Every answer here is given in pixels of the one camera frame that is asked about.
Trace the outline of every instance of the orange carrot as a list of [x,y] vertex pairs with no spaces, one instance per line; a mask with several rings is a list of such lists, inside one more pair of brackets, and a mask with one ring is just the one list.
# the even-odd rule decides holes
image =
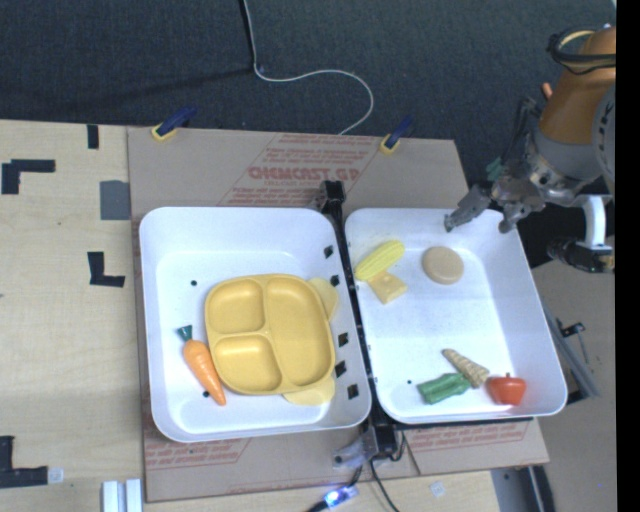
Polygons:
[[182,354],[187,365],[198,379],[198,382],[207,390],[209,395],[220,405],[227,403],[224,388],[220,382],[220,377],[213,365],[209,347],[202,341],[192,338],[191,326],[187,325],[178,329],[178,333],[185,341]]

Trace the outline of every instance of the black hole in tray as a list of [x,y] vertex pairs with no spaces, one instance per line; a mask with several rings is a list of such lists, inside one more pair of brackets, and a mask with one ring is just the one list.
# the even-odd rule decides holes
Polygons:
[[349,400],[351,400],[352,398],[357,397],[360,394],[360,392],[358,391],[358,385],[357,384],[351,384],[351,386],[349,386],[347,388],[347,396],[349,397]]
[[336,377],[340,377],[340,375],[342,375],[344,372],[347,371],[347,363],[345,361],[340,361],[337,365],[336,365]]

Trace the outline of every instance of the green toy vegetable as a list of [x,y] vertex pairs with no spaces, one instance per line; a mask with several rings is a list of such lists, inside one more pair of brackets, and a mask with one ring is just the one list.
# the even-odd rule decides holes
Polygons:
[[462,373],[445,373],[437,379],[418,384],[418,391],[428,404],[441,402],[446,398],[461,395],[471,387]]

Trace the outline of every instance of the white cable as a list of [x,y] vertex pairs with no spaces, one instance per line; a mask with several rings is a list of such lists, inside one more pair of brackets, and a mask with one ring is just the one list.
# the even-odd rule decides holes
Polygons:
[[369,110],[367,110],[366,114],[362,116],[358,121],[353,123],[348,128],[345,128],[344,130],[342,130],[339,133],[339,135],[344,135],[345,133],[353,130],[356,126],[359,126],[360,124],[362,124],[371,115],[371,112],[373,112],[373,104],[374,104],[373,92],[371,91],[371,88],[367,85],[367,83],[362,78],[354,75],[353,73],[348,73],[347,71],[343,71],[341,69],[320,69],[317,71],[311,71],[309,73],[304,73],[302,75],[294,76],[291,78],[269,78],[267,76],[264,76],[258,69],[258,53],[256,51],[256,44],[253,38],[253,24],[251,22],[251,13],[249,12],[249,6],[247,5],[247,0],[243,0],[243,3],[244,3],[244,10],[247,15],[247,26],[249,29],[249,39],[251,40],[251,50],[253,52],[253,71],[258,78],[261,78],[266,82],[284,83],[284,82],[294,82],[296,80],[302,80],[303,78],[308,78],[314,75],[323,75],[323,74],[344,75],[349,78],[353,78],[354,80],[357,80],[366,89],[367,94],[369,94]]

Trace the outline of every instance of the cardboard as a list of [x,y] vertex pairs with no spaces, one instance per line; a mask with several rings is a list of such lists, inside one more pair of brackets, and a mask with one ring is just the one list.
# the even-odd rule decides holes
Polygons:
[[[467,191],[452,141],[403,139],[393,155],[377,137],[179,129],[166,142],[128,128],[136,312],[149,502],[344,483],[332,453],[358,428],[181,444],[151,417],[138,226],[162,206],[307,206],[320,183],[340,180],[345,217],[364,207],[455,208]],[[408,449],[382,478],[539,464],[537,420],[434,426],[404,432]],[[361,479],[370,479],[364,471]]]

